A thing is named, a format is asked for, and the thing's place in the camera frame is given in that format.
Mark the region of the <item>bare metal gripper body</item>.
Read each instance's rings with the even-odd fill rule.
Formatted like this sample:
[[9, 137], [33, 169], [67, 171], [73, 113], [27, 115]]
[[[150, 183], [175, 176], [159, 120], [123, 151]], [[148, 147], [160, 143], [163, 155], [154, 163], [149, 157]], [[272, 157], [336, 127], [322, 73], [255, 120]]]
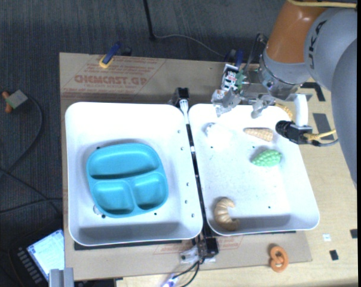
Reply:
[[248, 70], [244, 75], [239, 95], [248, 99], [270, 96], [286, 100], [292, 93], [292, 85], [277, 78], [265, 67]]

